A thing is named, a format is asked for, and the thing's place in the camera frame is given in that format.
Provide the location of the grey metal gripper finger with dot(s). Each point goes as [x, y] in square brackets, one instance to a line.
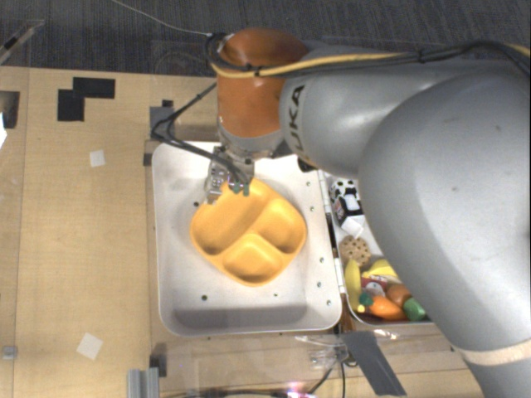
[212, 197]

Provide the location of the brown sausage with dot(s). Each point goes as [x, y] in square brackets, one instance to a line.
[398, 293]

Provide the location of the tan round biscuit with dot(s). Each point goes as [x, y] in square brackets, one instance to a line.
[355, 250]

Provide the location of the black and white milk carton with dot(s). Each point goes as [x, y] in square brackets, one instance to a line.
[347, 205]

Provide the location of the yellow divided plate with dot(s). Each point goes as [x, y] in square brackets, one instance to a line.
[249, 234]

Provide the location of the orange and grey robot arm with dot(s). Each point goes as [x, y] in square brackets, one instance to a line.
[415, 172]

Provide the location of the white plastic tray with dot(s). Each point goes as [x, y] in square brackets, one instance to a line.
[375, 245]
[182, 263]

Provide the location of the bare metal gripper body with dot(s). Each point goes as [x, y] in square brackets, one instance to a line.
[220, 172]

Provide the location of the green toy vegetable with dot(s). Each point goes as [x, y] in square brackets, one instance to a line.
[414, 310]

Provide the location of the yellow rounded toy food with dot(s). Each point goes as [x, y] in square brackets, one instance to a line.
[382, 270]

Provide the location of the red and white packet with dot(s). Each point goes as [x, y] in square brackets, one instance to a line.
[373, 286]

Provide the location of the orange carrot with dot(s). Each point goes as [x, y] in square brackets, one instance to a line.
[386, 308]

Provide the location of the yellow banana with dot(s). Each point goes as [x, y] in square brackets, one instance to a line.
[352, 280]

